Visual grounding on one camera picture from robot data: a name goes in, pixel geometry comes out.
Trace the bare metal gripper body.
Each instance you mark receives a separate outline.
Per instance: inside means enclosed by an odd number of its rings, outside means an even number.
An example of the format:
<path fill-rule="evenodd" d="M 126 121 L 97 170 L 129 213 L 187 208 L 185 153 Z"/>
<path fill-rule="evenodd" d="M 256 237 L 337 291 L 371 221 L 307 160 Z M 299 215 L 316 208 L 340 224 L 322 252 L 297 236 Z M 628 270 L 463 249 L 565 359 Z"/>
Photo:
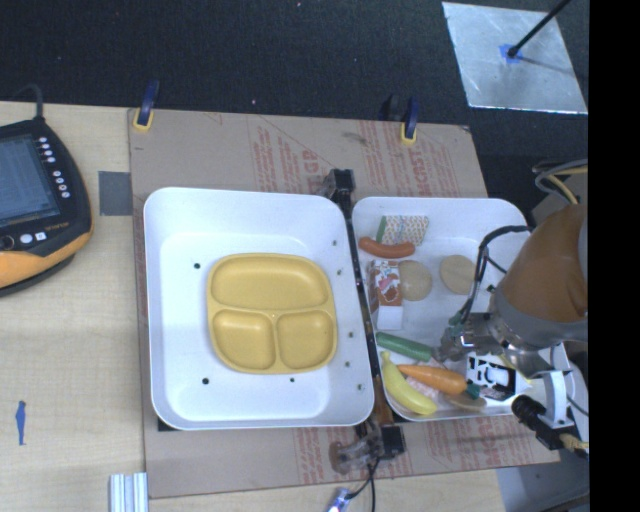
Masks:
<path fill-rule="evenodd" d="M 541 377 L 540 349 L 528 344 L 498 313 L 470 313 L 466 319 L 461 313 L 454 315 L 440 345 L 451 346 L 451 361 L 463 360 L 470 353 L 501 356 L 525 378 Z"/>

